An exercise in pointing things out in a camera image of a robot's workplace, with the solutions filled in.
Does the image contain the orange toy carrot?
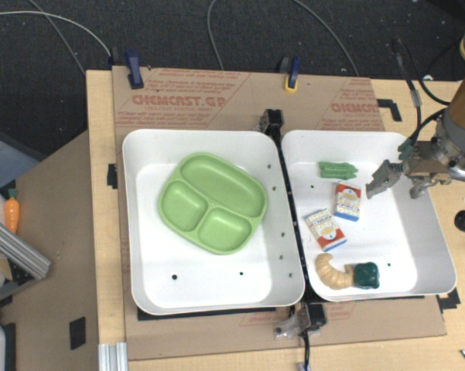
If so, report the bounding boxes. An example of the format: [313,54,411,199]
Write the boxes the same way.
[3,188,21,235]

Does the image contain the white plastic tray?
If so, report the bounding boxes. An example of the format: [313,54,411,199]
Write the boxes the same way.
[280,129,458,303]
[121,128,306,317]

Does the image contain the thin black and white rod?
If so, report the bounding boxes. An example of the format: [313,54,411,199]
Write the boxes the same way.
[272,129,311,305]

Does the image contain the green toy pea pods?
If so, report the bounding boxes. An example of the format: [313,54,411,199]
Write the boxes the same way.
[317,161,360,181]

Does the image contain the red white blue carton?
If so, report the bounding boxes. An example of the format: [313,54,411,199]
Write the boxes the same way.
[333,181,363,223]
[303,207,348,253]

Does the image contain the beige toy croissant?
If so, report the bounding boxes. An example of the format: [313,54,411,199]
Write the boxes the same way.
[314,252,356,291]

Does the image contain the black block with thin wires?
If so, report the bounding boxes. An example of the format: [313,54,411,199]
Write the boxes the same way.
[259,108,285,135]
[293,302,328,332]

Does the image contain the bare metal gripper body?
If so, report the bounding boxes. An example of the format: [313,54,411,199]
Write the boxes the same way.
[401,140,465,186]

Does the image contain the dark green toy pepper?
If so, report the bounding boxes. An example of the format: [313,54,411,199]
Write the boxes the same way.
[351,261,381,291]

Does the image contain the brown cardboard board red print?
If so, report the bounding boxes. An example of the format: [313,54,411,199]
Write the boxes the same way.
[111,65,448,361]

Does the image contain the green divided plate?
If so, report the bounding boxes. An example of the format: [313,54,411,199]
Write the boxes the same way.
[157,151,269,256]

